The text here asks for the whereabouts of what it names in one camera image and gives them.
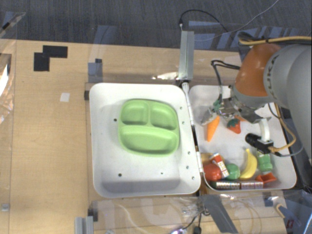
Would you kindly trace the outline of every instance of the green ball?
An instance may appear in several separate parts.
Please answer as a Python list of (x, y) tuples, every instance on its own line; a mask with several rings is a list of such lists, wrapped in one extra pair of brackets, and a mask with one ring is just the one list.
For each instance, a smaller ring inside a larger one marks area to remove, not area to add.
[(227, 180), (235, 180), (238, 179), (240, 176), (240, 170), (239, 167), (235, 164), (227, 164), (225, 165), (226, 169), (229, 172), (229, 176), (226, 177)]

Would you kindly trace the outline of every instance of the dark floor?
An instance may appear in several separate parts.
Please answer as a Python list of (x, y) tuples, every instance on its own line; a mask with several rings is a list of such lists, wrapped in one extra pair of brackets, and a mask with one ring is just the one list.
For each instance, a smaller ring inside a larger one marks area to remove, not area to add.
[[(179, 47), (179, 17), (188, 9), (213, 14), (231, 30), (244, 25), (276, 0), (0, 0), (0, 23), (9, 12), (25, 12), (18, 38), (93, 43)], [(311, 31), (312, 0), (280, 0), (271, 10), (244, 29), (274, 26), (295, 29), (297, 34)], [(188, 21), (214, 19), (198, 12), (184, 16)], [(202, 33), (211, 31), (201, 26)]]

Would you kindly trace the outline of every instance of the yellow banana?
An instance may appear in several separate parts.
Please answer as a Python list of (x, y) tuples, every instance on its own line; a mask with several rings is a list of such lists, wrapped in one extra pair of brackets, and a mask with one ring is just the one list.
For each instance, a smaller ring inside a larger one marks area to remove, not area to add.
[(257, 159), (250, 153), (249, 149), (246, 149), (247, 152), (247, 165), (246, 168), (241, 172), (240, 179), (245, 180), (251, 178), (257, 169)]

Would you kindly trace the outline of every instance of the wooden table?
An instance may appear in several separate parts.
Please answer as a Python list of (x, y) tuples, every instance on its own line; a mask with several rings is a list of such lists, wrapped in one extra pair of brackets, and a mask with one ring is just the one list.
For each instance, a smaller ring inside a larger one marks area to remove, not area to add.
[[(51, 58), (49, 72), (34, 72), (34, 53), (42, 52), (43, 45), (67, 46), (68, 58)], [(0, 212), (0, 233), (74, 233), (75, 217), (86, 217), (89, 207), (84, 100), (88, 62), (102, 59), (106, 81), (153, 82), (152, 76), (177, 71), (179, 50), (23, 40), (15, 47), (10, 50), (16, 56), (14, 124), (8, 117), (0, 125), (0, 141), (4, 142), (13, 124), (12, 147), (0, 152), (0, 196), (10, 203), (9, 212)], [(240, 62), (237, 53), (195, 51), (195, 81), (215, 83), (211, 59)], [(230, 83), (236, 71), (220, 69), (220, 74)], [(68, 102), (60, 101), (62, 93), (70, 94)], [(10, 190), (4, 190), (3, 184)], [(264, 218), (268, 215), (260, 211), (252, 220), (246, 214), (234, 223), (240, 228), (243, 223), (252, 227), (265, 221), (279, 228), (276, 233), (285, 229), (276, 213)], [(218, 233), (211, 217), (203, 219), (202, 228), (203, 233)], [(166, 229), (145, 225), (142, 230), (164, 233)]]

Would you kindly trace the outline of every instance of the yellow cable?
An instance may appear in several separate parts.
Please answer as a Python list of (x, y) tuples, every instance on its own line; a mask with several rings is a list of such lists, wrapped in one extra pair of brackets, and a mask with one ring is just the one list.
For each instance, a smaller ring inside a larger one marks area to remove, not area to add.
[(312, 37), (304, 37), (304, 36), (296, 36), (296, 37), (281, 37), (281, 38), (272, 38), (272, 39), (265, 39), (265, 40), (242, 40), (239, 39), (239, 43), (243, 45), (258, 45), (264, 43), (273, 43), (273, 42), (281, 42), (281, 41), (289, 41), (289, 40), (306, 40), (312, 41)]
[(287, 127), (287, 125), (285, 124), (285, 122), (283, 121), (282, 117), (281, 117), (281, 114), (279, 112), (279, 108), (278, 106), (275, 104), (275, 108), (276, 108), (276, 113), (277, 113), (277, 116), (278, 116), (278, 119), (279, 119), (279, 122), (281, 123), (281, 125), (283, 126), (283, 128), (292, 136), (292, 141), (290, 143), (288, 143), (287, 145), (283, 146), (283, 147), (274, 147), (274, 146), (271, 146), (269, 147), (269, 150), (272, 152), (272, 153), (276, 153), (276, 152), (279, 152), (285, 148), (289, 148), (291, 147), (297, 140), (296, 136), (293, 134), (293, 132)]

